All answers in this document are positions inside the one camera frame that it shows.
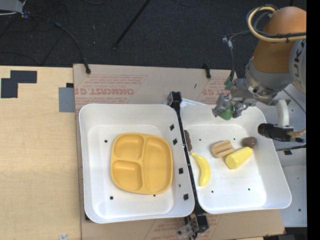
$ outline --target white container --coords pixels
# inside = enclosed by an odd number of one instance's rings
[[[240,117],[224,120],[213,115],[214,107],[186,105],[181,109],[192,150],[205,157],[211,169],[208,184],[199,186],[200,170],[190,156],[200,206],[210,214],[287,208],[292,197],[274,143],[258,134],[258,126],[266,123],[261,110],[249,107]],[[211,154],[212,144],[230,140],[237,150],[246,137],[255,137],[257,144],[251,157],[237,169],[227,167],[226,157]]]
[[[185,217],[192,213],[195,199],[173,108],[164,104],[88,104],[80,110],[79,125],[84,209],[90,220],[113,223]],[[156,135],[170,144],[173,178],[167,191],[155,196],[138,194],[114,184],[110,168],[112,146],[116,137],[124,133]]]

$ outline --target yellow plate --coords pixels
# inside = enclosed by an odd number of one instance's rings
[[[112,146],[111,177],[120,189],[139,194],[161,194],[172,183],[173,156],[163,138],[124,133]]]

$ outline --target banana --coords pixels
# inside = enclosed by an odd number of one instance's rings
[[[200,187],[206,185],[210,180],[211,169],[207,159],[204,156],[197,155],[194,152],[191,152],[191,156],[193,156],[200,167]]]

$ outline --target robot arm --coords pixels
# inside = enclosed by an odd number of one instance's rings
[[[272,15],[263,31],[259,31],[253,26],[252,19],[257,12],[266,10]],[[233,80],[229,94],[221,93],[212,110],[214,116],[225,120],[239,117],[243,110],[257,102],[275,105],[281,115],[286,104],[279,103],[275,97],[289,84],[306,95],[307,12],[294,6],[278,10],[266,5],[253,9],[247,23],[250,32],[259,40],[246,65],[245,77]],[[261,124],[258,132],[283,142],[299,141],[297,136],[304,133],[293,132],[285,122],[277,126]]]

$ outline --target cardboard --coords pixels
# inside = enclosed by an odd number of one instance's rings
[[[77,154],[80,192],[80,216],[83,240],[158,240],[181,239],[177,231],[184,218],[137,220],[98,224],[85,217],[83,199],[82,154],[79,111],[89,103],[163,104],[170,92],[181,92],[182,98],[195,102],[216,104],[225,92],[224,81],[229,70],[211,69],[211,78],[204,69],[163,68],[120,65],[73,66]],[[197,236],[201,240],[229,240],[282,235],[285,229],[278,210],[207,214],[209,229]]]

